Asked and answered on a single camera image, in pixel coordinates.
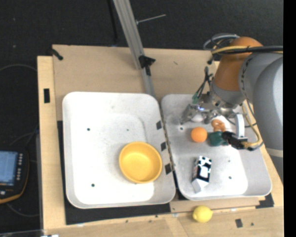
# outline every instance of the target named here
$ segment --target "small box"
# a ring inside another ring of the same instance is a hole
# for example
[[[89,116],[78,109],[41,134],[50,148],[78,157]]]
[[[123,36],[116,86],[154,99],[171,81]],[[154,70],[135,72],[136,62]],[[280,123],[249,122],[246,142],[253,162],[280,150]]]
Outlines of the small box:
[[[192,186],[195,193],[201,192],[209,184],[212,160],[208,157],[200,156],[195,160],[192,176]]]

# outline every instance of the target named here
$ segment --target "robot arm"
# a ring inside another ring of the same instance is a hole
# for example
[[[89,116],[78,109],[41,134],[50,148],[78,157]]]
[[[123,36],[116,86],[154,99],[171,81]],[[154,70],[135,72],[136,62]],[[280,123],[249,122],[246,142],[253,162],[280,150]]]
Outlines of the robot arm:
[[[233,37],[228,47],[218,49],[226,55],[222,56],[213,81],[205,71],[210,91],[197,94],[198,103],[194,99],[181,120],[192,119],[204,103],[213,106],[202,114],[205,123],[217,115],[234,117],[234,109],[247,100],[253,105],[262,140],[283,182],[283,54],[277,52],[281,49],[263,47],[252,38]]]
[[[252,54],[241,67],[239,85],[254,107],[267,152],[283,180],[283,55]]]

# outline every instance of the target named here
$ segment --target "yellow bowl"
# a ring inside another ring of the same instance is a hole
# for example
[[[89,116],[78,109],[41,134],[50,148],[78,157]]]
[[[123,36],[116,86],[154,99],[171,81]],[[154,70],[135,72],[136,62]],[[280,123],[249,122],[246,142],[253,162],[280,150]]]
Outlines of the yellow bowl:
[[[150,144],[132,142],[120,152],[119,167],[128,180],[143,184],[159,177],[162,159],[159,152]]]

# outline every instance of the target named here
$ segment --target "device screen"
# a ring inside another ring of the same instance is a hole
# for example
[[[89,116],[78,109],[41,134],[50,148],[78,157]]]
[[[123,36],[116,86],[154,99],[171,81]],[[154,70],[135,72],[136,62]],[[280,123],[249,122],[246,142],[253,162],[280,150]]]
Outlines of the device screen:
[[[13,186],[18,153],[0,151],[0,184]]]

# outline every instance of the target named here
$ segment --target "orange ball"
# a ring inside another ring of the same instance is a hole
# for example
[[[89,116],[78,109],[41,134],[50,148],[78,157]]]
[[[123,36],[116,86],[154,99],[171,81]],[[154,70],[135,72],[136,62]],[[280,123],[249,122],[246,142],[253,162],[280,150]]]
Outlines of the orange ball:
[[[194,142],[201,143],[206,141],[207,139],[207,131],[206,129],[198,126],[195,127],[191,132],[191,138]]]

